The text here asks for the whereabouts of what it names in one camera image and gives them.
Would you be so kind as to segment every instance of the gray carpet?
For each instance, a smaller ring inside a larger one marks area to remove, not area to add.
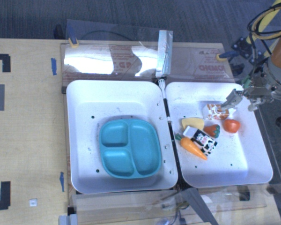
[[[275,0],[0,0],[0,38],[54,39],[67,19],[172,30],[174,42],[222,43],[226,51],[246,37],[247,23]],[[281,12],[268,26],[281,29]],[[261,44],[258,49],[265,51]],[[256,113],[274,177],[281,184],[281,102],[260,106]],[[275,195],[281,212],[281,192]]]

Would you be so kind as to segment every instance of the teal divided plate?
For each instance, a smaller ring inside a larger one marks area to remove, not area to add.
[[[105,171],[116,178],[145,178],[161,166],[161,151],[154,127],[139,119],[105,123],[99,134]]]

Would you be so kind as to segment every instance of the tabletop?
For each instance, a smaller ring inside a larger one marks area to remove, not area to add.
[[[0,98],[4,102],[0,106],[0,193],[1,182],[10,182],[10,205],[0,210],[0,224],[58,224],[59,216],[67,214],[65,95],[61,93],[64,42],[0,39],[0,54],[11,59],[10,72],[3,72],[0,60],[0,91],[4,93],[3,100]],[[56,74],[52,72],[52,58],[57,64]],[[274,198],[262,191],[258,195],[263,206],[212,213],[219,224],[280,225]],[[185,218],[188,224],[202,223],[196,214],[186,214]],[[133,224],[156,222],[149,219]]]

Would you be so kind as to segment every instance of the toy tomato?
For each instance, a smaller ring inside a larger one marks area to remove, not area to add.
[[[240,122],[234,119],[225,119],[223,126],[225,131],[229,133],[236,133],[240,128]]]

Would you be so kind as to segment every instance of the cheese wedge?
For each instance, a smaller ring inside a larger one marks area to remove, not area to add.
[[[182,126],[186,129],[187,126],[203,130],[204,120],[202,118],[184,118],[181,121]]]

